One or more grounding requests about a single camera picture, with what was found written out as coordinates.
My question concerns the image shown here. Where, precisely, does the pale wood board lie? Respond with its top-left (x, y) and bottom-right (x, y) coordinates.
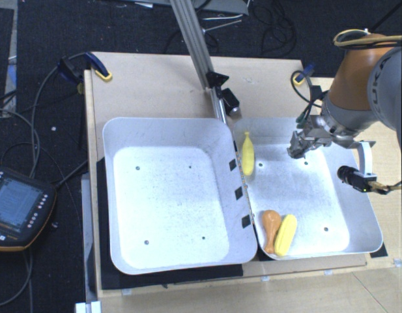
top-left (84, 51), bottom-right (368, 299)

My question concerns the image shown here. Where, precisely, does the white plastic tray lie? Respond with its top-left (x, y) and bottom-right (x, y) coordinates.
top-left (102, 117), bottom-right (259, 276)
top-left (232, 117), bottom-right (384, 261)

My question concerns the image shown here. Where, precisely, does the yellow banana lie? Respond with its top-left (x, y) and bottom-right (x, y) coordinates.
top-left (241, 131), bottom-right (255, 177)

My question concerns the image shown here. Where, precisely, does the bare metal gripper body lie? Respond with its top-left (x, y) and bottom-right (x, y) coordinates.
top-left (297, 114), bottom-right (363, 149)

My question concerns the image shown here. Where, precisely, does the orange chicken drumstick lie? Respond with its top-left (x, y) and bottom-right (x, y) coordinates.
top-left (261, 209), bottom-right (282, 254)

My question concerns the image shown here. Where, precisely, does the black cylinder on white bracket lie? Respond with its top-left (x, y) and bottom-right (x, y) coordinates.
top-left (337, 140), bottom-right (379, 194)

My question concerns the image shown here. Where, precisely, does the yellow corn cob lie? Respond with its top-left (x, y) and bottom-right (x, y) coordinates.
top-left (274, 214), bottom-right (298, 258)

